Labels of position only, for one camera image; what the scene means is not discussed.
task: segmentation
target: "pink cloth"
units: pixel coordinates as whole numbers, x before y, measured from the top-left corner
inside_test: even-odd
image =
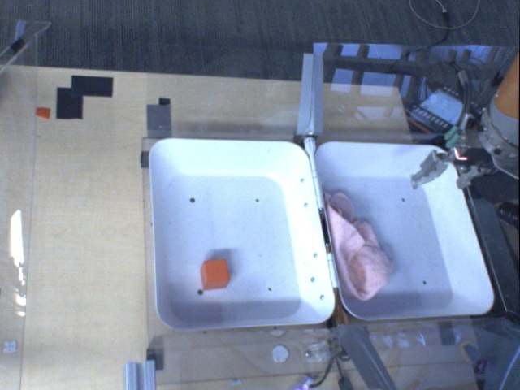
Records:
[[[355,297],[368,301],[388,283],[392,262],[370,224],[354,217],[349,197],[343,193],[329,197],[327,214],[340,282]]]

